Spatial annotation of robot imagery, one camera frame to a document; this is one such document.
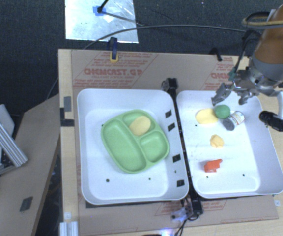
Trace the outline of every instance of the red object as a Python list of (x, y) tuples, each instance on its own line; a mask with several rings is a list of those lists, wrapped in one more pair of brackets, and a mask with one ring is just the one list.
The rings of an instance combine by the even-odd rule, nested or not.
[(222, 159), (209, 161), (204, 165), (205, 172), (217, 172), (217, 169), (220, 168), (220, 163)]

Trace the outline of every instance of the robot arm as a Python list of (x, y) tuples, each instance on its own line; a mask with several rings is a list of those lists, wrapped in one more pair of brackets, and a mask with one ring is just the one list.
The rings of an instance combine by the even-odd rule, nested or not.
[(212, 104), (226, 99), (232, 91), (241, 98), (239, 104), (247, 103), (253, 96), (263, 93), (269, 97), (277, 97), (279, 113), (262, 112), (260, 119), (278, 131), (283, 131), (283, 91), (275, 90), (283, 85), (283, 5), (268, 16), (267, 22), (252, 23), (243, 20), (244, 25), (252, 28), (265, 27), (249, 66), (245, 70), (238, 70), (238, 64), (229, 73), (231, 84), (222, 83), (212, 98)]

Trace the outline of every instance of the yellow clip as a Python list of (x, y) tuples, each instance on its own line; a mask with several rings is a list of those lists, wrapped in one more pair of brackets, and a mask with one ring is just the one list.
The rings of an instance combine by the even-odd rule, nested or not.
[(118, 54), (116, 54), (116, 59), (112, 59), (112, 52), (110, 52), (110, 62), (111, 62), (111, 63), (116, 63), (116, 62), (118, 62)]

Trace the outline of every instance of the white tray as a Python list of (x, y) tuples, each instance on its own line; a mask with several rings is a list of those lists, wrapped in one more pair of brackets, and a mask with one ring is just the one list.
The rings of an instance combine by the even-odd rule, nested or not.
[[(189, 184), (181, 140), (173, 101), (167, 93), (160, 90), (87, 88), (79, 93), (77, 106), (82, 192), (88, 202), (102, 205), (169, 201), (187, 195)], [(164, 160), (137, 174), (125, 173), (116, 165), (100, 136), (102, 124), (133, 109), (147, 111), (160, 125), (170, 145)], [(175, 128), (168, 131), (168, 126), (173, 123)]]
[[(239, 97), (232, 93), (221, 104), (241, 111), (245, 122), (233, 131), (222, 123), (198, 124), (195, 115), (213, 108), (211, 91), (183, 91), (177, 97), (186, 151), (194, 189), (205, 198), (226, 198), (277, 194), (283, 191), (283, 173), (269, 133), (258, 119), (262, 111), (257, 97), (238, 105)], [(214, 134), (223, 138), (223, 148), (210, 145)], [(207, 161), (222, 159), (216, 173), (206, 173)]]

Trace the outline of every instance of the green plate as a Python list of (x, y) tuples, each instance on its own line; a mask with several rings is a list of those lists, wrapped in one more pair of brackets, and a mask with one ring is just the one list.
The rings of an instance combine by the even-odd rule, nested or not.
[[(129, 125), (140, 116), (150, 119), (147, 133), (135, 136)], [(150, 114), (143, 110), (132, 110), (108, 120), (101, 129), (105, 148), (123, 171), (138, 173), (155, 165), (169, 152), (168, 140)]]

